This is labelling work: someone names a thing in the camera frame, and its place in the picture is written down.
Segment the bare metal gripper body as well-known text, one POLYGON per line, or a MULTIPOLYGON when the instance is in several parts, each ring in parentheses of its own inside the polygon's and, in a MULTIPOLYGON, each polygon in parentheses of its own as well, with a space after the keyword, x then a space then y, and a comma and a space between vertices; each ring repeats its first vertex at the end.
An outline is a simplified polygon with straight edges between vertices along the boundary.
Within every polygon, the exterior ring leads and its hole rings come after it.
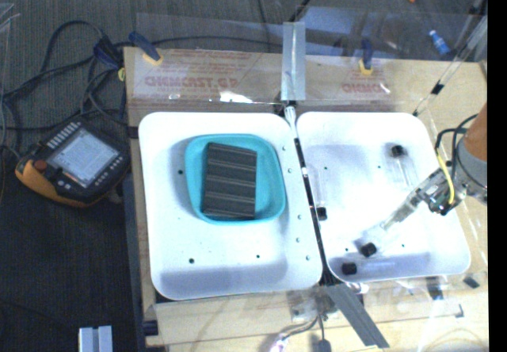
POLYGON ((417 194, 431 212, 450 212, 467 197, 487 205, 488 198, 486 178, 474 178, 460 168, 447 173, 437 169, 411 194, 417 194))

